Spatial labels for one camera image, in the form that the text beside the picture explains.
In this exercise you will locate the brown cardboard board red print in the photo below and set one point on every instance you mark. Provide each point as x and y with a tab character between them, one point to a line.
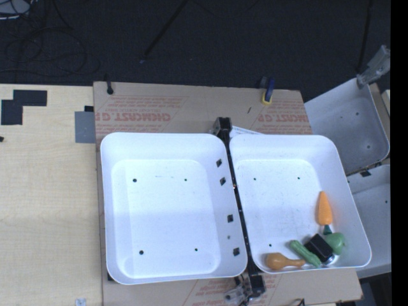
197	107

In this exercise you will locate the white plastic tray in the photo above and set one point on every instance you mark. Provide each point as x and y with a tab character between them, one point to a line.
165	209
280	202

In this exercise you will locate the orange carrot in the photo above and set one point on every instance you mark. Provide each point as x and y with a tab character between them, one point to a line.
324	209

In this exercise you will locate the tan toy chicken drumstick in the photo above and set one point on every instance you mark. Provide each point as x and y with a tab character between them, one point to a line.
276	261

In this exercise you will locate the green toy pea pod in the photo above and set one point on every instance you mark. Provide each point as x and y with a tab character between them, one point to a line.
304	252

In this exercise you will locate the green toy pear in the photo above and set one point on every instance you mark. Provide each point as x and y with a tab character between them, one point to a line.
337	241

